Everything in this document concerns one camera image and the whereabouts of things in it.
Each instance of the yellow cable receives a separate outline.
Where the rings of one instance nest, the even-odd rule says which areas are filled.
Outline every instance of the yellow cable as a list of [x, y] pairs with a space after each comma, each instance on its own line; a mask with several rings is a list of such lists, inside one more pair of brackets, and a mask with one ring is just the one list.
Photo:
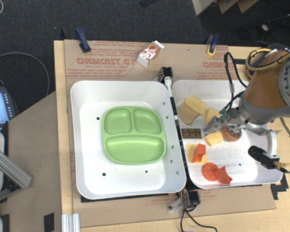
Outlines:
[[273, 66], [275, 66], [277, 63], [278, 64], [281, 64], [282, 62], [284, 62], [285, 60], [287, 60], [288, 58], [290, 58], [290, 52], [288, 52], [287, 54], [285, 54], [284, 56], [281, 56], [279, 59], [277, 59], [276, 61], [270, 63], [270, 64], [267, 64], [267, 65], [262, 65], [262, 66], [258, 66], [258, 67], [253, 67], [250, 65], [250, 61], [253, 57], [255, 57], [258, 53], [269, 53], [271, 52], [272, 49], [269, 49], [269, 48], [260, 48], [258, 50], [254, 50], [252, 51], [248, 58], [246, 59], [246, 67], [249, 69], [249, 70], [252, 70], [252, 71], [264, 71], [264, 70], [267, 70]]

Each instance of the green plate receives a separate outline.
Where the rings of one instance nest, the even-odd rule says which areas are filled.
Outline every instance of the green plate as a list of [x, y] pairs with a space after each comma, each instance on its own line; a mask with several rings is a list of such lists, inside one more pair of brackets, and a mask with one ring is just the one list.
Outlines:
[[121, 106], [108, 110], [103, 116], [102, 137], [106, 155], [116, 163], [154, 163], [166, 152], [161, 118], [145, 107]]

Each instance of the wooden table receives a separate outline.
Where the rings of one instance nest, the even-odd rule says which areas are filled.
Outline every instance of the wooden table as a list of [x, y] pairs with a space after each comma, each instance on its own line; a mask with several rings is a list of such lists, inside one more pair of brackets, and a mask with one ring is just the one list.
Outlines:
[[[206, 49], [206, 46], [185, 45], [185, 44], [166, 44], [165, 52], [169, 49], [170, 52], [178, 52], [178, 58], [181, 53], [187, 52], [191, 49], [197, 48]], [[246, 58], [251, 47], [229, 47], [229, 51], [234, 58]], [[194, 58], [200, 54], [200, 58], [204, 57], [204, 53], [194, 51]], [[71, 182], [71, 163], [70, 163], [70, 145], [69, 145], [69, 126], [67, 114], [67, 92], [66, 92], [66, 76], [65, 76], [65, 51], [64, 42], [54, 42], [55, 54], [55, 72], [56, 72], [56, 93], [57, 93], [57, 112], [58, 112], [58, 140], [59, 140], [59, 163], [60, 163], [60, 186], [61, 186], [61, 205], [62, 214], [73, 214], [73, 197], [72, 197], [72, 182]], [[189, 59], [185, 56], [183, 68], [185, 63], [194, 59]], [[240, 69], [240, 74], [243, 76], [245, 70]], [[287, 124], [290, 126], [290, 119], [287, 119]], [[280, 122], [276, 120], [270, 125], [271, 128], [280, 128], [282, 132], [278, 134], [278, 154], [283, 162], [290, 162], [290, 139], [283, 130]], [[276, 201], [275, 210], [235, 213], [227, 215], [215, 215], [206, 217], [197, 217], [197, 221], [201, 224], [211, 225], [217, 227], [219, 232], [239, 231], [289, 231], [290, 232], [290, 174], [287, 175], [289, 189], [287, 192], [279, 193], [279, 200]], [[191, 231], [210, 231], [197, 227], [189, 218], [184, 219], [184, 229]], [[159, 221], [138, 222], [129, 224], [118, 224], [109, 226], [98, 226], [82, 228], [84, 232], [110, 232], [110, 231], [180, 231], [179, 219], [167, 219]]]

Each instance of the blue and yellow clamp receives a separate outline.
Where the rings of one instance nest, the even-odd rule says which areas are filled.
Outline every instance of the blue and yellow clamp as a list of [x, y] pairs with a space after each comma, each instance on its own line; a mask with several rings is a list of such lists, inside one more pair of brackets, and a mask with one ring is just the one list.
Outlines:
[[215, 33], [214, 35], [210, 35], [205, 40], [205, 43], [209, 45], [208, 48], [207, 48], [207, 55], [210, 56], [210, 57], [215, 55], [216, 46], [217, 46], [217, 43], [218, 43], [218, 38], [219, 38], [219, 34]]
[[81, 47], [82, 51], [84, 53], [90, 52], [91, 48], [88, 45], [84, 30], [82, 30], [81, 28], [76, 28], [75, 29], [75, 36], [81, 42], [79, 44], [79, 46]]

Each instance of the black floor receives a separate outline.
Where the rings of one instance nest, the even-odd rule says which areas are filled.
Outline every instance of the black floor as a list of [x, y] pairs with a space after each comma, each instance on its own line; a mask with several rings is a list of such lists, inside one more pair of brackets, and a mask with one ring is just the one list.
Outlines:
[[[221, 14], [213, 3], [197, 16], [192, 0], [2, 0], [0, 54], [34, 55], [50, 75], [55, 90], [53, 41], [60, 29], [68, 38], [82, 27], [89, 40], [203, 44], [219, 34], [219, 44], [290, 47], [290, 16], [269, 24], [268, 33], [245, 27], [290, 14], [290, 0], [260, 0], [244, 14], [237, 5]], [[0, 79], [14, 96], [19, 112], [46, 95], [47, 78], [40, 63], [28, 56], [0, 58]]]

